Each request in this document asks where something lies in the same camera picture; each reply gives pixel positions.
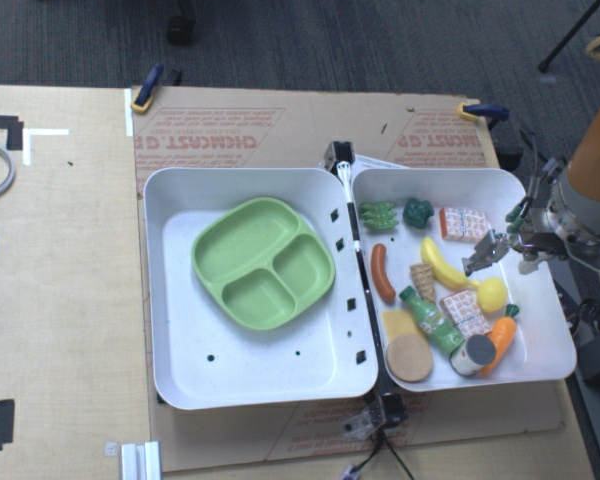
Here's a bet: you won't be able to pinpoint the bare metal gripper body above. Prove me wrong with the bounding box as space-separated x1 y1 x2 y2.
509 219 600 274

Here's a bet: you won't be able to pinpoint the orange and white carton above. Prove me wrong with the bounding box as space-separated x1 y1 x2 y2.
438 207 492 243
438 289 494 340

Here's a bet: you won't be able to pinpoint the yellow lemon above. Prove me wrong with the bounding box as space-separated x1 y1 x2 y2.
476 277 510 315

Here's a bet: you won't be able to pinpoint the yellow banana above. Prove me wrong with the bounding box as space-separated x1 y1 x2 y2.
420 236 481 291

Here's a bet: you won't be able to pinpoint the tan waffle cone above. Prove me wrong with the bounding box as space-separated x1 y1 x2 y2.
409 262 437 304

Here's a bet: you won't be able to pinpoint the green plastic bottle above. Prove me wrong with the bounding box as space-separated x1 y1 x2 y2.
398 285 467 357

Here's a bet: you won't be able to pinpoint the orange carrot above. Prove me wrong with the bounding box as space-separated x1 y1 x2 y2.
479 303 521 378

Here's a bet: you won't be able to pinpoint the green broccoli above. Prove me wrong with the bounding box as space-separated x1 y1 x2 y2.
402 197 436 230

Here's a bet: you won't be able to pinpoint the white plastic tray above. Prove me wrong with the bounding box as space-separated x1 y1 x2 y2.
143 167 380 411
352 167 578 393

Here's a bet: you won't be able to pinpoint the small can grey lid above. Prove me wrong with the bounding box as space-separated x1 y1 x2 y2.
449 333 498 378

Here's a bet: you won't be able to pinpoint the orange sausage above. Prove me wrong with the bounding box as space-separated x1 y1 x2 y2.
370 243 397 304

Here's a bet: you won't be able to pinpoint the yellow cheese slice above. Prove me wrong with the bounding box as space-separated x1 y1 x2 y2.
381 309 424 345

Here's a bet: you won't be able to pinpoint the green pea pods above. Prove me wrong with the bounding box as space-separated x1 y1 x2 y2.
358 200 400 232

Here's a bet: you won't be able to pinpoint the tan round biscuit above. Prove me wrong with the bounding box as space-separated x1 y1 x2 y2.
385 333 435 384

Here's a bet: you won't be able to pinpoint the thin black and white rod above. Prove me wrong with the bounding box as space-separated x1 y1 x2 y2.
336 161 389 395

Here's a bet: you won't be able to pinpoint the white paper sheet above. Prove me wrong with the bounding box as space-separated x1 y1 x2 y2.
352 153 411 171

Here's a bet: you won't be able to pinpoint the black stand leg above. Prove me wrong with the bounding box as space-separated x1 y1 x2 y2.
537 0 600 74

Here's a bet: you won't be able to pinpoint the green divided plate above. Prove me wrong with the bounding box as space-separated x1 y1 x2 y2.
191 196 337 332

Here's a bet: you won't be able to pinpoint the brown cardboard board red print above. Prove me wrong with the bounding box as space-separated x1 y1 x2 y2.
131 86 566 473

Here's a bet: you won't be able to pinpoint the black chair base with castors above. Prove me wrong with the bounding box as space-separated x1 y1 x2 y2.
19 0 199 47

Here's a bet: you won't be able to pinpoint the black block with thin wires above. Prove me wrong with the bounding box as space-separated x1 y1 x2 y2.
342 391 410 440
322 140 356 172

